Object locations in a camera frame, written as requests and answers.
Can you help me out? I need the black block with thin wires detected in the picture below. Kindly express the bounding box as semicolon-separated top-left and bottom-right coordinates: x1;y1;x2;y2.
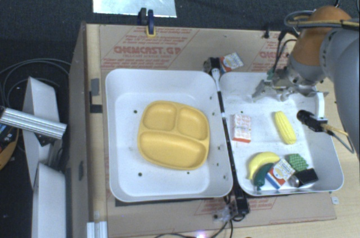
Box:
203;56;222;74
224;188;251;218

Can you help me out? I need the yellow divided plate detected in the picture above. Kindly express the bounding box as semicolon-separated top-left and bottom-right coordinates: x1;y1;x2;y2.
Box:
137;100;211;171

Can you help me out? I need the brown cardboard board red print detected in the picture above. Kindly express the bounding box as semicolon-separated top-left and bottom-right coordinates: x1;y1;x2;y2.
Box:
98;24;338;232

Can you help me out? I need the white plastic tray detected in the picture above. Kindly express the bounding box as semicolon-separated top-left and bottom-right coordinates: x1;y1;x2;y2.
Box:
219;71;345;197
105;68;234;203

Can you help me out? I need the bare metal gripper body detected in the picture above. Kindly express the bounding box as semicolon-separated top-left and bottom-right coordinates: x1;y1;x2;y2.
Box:
269;69;317;97

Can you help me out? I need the black cylinder on white bracket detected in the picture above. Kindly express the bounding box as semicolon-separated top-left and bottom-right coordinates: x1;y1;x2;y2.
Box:
296;92;329;133

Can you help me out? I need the thin black and white rod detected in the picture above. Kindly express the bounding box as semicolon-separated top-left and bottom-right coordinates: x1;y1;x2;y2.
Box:
212;68;240;196

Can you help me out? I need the yellow corn cob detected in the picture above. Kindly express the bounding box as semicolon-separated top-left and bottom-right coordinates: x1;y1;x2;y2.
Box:
274;110;297;146

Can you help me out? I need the small silver can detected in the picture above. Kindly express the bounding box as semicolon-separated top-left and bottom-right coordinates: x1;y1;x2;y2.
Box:
287;174;302;189

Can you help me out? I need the orange and white carton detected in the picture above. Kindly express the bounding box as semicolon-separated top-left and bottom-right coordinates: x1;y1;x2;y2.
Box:
231;114;252;144

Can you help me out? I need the dark green toy vegetable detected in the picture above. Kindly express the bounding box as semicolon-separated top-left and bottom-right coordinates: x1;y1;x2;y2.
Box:
253;163;275;191

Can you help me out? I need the black box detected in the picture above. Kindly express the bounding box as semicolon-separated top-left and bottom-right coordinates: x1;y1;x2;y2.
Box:
295;168;320;187

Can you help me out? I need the yellow banana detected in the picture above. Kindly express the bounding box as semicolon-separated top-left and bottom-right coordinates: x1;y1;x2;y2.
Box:
246;151;281;181

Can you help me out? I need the green patterned packet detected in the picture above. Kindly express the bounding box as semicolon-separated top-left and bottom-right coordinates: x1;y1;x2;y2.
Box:
286;153;310;173

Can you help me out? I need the white blue and red carton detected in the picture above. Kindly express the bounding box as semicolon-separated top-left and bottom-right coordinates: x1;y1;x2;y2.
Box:
265;158;296;191
219;52;245;74

